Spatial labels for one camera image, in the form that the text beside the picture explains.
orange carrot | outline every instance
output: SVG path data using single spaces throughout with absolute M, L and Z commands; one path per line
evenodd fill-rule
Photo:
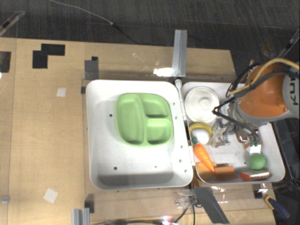
M 211 161 L 205 147 L 202 144 L 197 143 L 194 146 L 194 153 L 196 154 L 196 156 L 201 160 L 201 162 L 203 162 L 203 164 L 205 166 L 207 166 L 207 168 L 209 170 L 211 170 L 213 173 L 215 172 L 215 167 L 213 162 Z

green divided plate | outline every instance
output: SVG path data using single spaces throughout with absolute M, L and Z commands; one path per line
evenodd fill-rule
M 149 93 L 126 93 L 116 104 L 120 138 L 131 145 L 159 145 L 173 137 L 171 110 L 167 101 Z

white egg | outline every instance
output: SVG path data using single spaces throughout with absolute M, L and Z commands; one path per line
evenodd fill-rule
M 205 129 L 197 128 L 192 131 L 192 137 L 195 137 L 198 143 L 207 144 L 210 140 L 210 134 Z

wooden table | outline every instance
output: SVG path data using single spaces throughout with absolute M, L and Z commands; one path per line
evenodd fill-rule
M 64 44 L 66 54 L 49 56 L 48 69 L 33 69 L 32 51 L 41 50 L 42 43 Z M 72 209 L 82 209 L 85 200 L 84 61 L 97 56 L 102 76 L 143 79 L 153 68 L 171 66 L 173 48 L 0 38 L 0 51 L 12 52 L 11 69 L 0 79 L 0 195 L 10 196 L 8 206 L 0 204 L 0 224 L 71 224 Z M 188 49 L 187 74 L 232 81 L 230 52 Z M 57 96 L 58 88 L 66 88 L 65 97 Z M 43 199 L 48 188 L 58 193 L 53 204 Z M 251 186 L 224 188 L 237 191 L 234 202 L 222 205 L 231 223 L 275 224 L 262 200 L 242 197 Z M 266 188 L 274 195 L 271 184 Z M 210 224 L 203 209 L 196 212 L 196 224 Z M 180 224 L 192 224 L 188 213 Z

dark floor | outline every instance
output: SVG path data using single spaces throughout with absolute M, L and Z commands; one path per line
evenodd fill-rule
M 188 47 L 230 50 L 237 74 L 251 59 L 263 62 L 277 56 L 300 24 L 300 0 L 55 1 L 105 17 L 142 45 L 172 46 L 174 30 L 185 29 Z M 134 43 L 108 22 L 73 7 L 48 0 L 0 0 L 0 4 L 0 24 L 13 11 L 26 12 L 17 31 L 13 27 L 6 36 L 17 32 L 19 38 Z M 288 58 L 299 61 L 299 43 Z M 299 120 L 288 120 L 287 126 L 299 154 Z M 281 192 L 278 199 L 291 212 L 299 210 L 299 195 Z M 300 224 L 299 219 L 293 215 L 284 224 Z

